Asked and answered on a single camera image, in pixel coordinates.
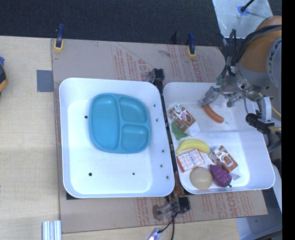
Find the toy banana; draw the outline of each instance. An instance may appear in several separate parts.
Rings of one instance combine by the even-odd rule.
[[[183,140],[181,144],[179,145],[178,149],[175,151],[176,154],[183,150],[189,150],[189,149],[197,149],[204,153],[210,153],[210,148],[208,144],[206,144],[204,141],[196,138],[190,138]]]

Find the sausage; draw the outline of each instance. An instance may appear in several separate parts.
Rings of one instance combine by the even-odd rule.
[[[203,106],[205,113],[212,118],[215,122],[221,124],[224,121],[224,118],[213,111],[209,104]]]

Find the wooden table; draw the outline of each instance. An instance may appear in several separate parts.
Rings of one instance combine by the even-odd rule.
[[[51,39],[0,36],[8,85],[0,96],[0,240],[42,239],[60,220],[54,96],[38,92],[37,70],[52,70]],[[155,226],[63,234],[64,240],[147,239]],[[170,239],[171,226],[161,236]],[[235,219],[175,224],[174,239],[238,240]]]

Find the toy eggplant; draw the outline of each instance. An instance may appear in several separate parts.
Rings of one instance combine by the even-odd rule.
[[[224,169],[222,169],[219,165],[210,164],[209,171],[212,174],[213,180],[220,187],[232,187],[230,185],[232,181],[232,176]]]

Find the cardboard sheet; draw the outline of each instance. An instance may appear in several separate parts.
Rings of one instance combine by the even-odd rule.
[[[69,196],[63,185],[59,86],[67,78],[145,81],[149,72],[163,69],[170,82],[214,83],[225,60],[216,47],[197,46],[188,56],[186,45],[64,40],[63,49],[52,47],[60,219],[63,233],[164,225],[153,217],[153,206],[164,197],[88,198]],[[191,210],[175,222],[186,223],[267,214],[261,190],[189,195]]]

